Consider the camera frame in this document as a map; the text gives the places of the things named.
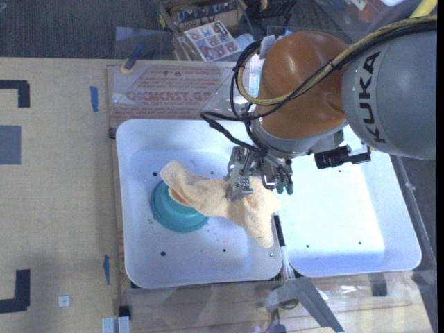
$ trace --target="wooden table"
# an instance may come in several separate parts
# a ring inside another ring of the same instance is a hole
[[[31,87],[28,108],[17,107],[17,90],[0,89],[0,125],[20,126],[21,134],[20,164],[0,164],[0,302],[13,303],[17,271],[31,274],[30,305],[26,311],[0,314],[0,332],[101,332],[102,318],[118,314],[121,209],[114,195],[118,179],[114,141],[108,137],[106,78],[106,67],[118,64],[0,58],[0,80],[26,80]],[[405,290],[411,304],[336,316],[347,332],[431,332],[418,288],[409,278]],[[63,307],[67,296],[69,306]],[[283,315],[282,322],[288,332],[316,326],[309,316]],[[245,332],[248,325],[246,316],[232,331]],[[132,331],[144,329],[133,320]]]

